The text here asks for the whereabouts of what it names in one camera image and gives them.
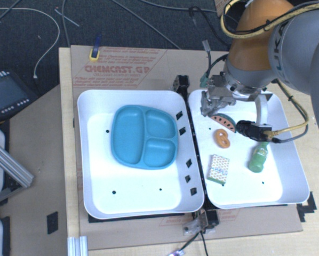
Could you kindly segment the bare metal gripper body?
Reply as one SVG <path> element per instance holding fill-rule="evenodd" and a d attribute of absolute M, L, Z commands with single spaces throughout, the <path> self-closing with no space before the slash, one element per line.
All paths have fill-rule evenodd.
<path fill-rule="evenodd" d="M 207 82 L 206 97 L 211 101 L 254 101 L 256 88 L 248 87 L 231 75 L 213 75 Z"/>

